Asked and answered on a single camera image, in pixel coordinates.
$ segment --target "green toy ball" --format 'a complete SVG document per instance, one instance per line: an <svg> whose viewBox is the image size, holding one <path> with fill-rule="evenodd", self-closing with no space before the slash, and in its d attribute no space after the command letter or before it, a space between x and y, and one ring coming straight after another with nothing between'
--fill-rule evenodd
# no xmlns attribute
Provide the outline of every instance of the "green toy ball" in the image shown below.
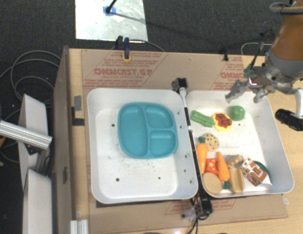
<svg viewBox="0 0 303 234"><path fill-rule="evenodd" d="M242 120L244 118L244 115L245 110L241 106L233 106L230 109L229 117L234 121Z"/></svg>

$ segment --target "toy carrot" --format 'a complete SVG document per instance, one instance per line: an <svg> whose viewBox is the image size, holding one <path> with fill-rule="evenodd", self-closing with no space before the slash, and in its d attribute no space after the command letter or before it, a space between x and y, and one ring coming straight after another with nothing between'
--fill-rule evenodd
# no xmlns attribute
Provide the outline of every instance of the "toy carrot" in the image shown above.
<svg viewBox="0 0 303 234"><path fill-rule="evenodd" d="M200 167L201 175L203 175L204 170L205 170L205 161L206 161L206 154L207 154L208 148L207 148L206 144L204 144L203 137L199 138L199 142L200 142L200 144L197 146L196 151L197 151L197 156L198 156L198 160L199 160L199 167Z"/></svg>
<svg viewBox="0 0 303 234"><path fill-rule="evenodd" d="M220 181L228 181L230 179L228 166L221 152L218 152L218 171Z"/></svg>

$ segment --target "white tray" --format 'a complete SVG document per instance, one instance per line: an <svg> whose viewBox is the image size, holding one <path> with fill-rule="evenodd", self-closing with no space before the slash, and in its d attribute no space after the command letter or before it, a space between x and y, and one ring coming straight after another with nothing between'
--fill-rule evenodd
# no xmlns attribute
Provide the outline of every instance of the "white tray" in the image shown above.
<svg viewBox="0 0 303 234"><path fill-rule="evenodd" d="M230 107L235 105L242 106L246 111L243 120L233 121L233 127L229 132L220 133L214 127L204 127L191 121L195 144L199 143L198 137L202 134L214 134L220 142L218 151L221 151L225 160L241 154L263 163L270 172L273 185L269 188L261 185L255 187L244 179L243 193L235 194L230 190L222 190L220 194L212 196L220 198L290 192L294 180L268 99L264 97L263 101L255 104L254 94L245 92L240 98L227 103L224 97L227 93L226 91L192 91L187 95L190 115L193 110L207 116L215 112L225 112L229 115ZM207 158L215 157L217 157L216 152L208 152Z"/></svg>
<svg viewBox="0 0 303 234"><path fill-rule="evenodd" d="M158 103L173 114L178 146L165 158L128 156L118 139L118 113L132 102ZM92 90L87 98L91 184L94 197L106 204L192 198L198 180L181 97L170 90Z"/></svg>

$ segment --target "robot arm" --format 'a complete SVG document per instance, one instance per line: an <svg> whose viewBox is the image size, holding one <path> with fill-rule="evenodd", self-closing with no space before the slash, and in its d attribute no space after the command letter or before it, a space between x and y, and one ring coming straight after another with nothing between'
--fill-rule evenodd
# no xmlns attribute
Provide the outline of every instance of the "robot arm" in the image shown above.
<svg viewBox="0 0 303 234"><path fill-rule="evenodd" d="M296 95L296 113L279 110L276 118L295 130L303 131L303 90L292 87L297 80L303 79L303 0L299 0L292 7L278 11L281 13L283 10L286 12L282 14L286 16L272 46L266 53L265 63L262 67L254 66L255 56L252 63L244 70L244 77L247 80L237 80L225 98L230 102L241 96L247 88L256 94L255 103L276 90L287 95Z"/></svg>

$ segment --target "toy cookie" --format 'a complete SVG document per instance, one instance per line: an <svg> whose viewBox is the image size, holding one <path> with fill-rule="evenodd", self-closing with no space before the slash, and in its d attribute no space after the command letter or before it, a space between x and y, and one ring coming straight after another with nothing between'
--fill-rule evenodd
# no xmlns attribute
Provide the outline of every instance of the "toy cookie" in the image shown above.
<svg viewBox="0 0 303 234"><path fill-rule="evenodd" d="M219 132L227 132L233 126L230 117L224 113L215 113L212 118L215 122L214 127Z"/></svg>
<svg viewBox="0 0 303 234"><path fill-rule="evenodd" d="M202 137L205 139L204 142L208 148L209 152L214 152L219 147L220 143L217 137L215 137L213 134L207 133L202 135Z"/></svg>
<svg viewBox="0 0 303 234"><path fill-rule="evenodd" d="M222 191L222 182L212 173L205 173L202 177L204 188L211 194L219 194Z"/></svg>

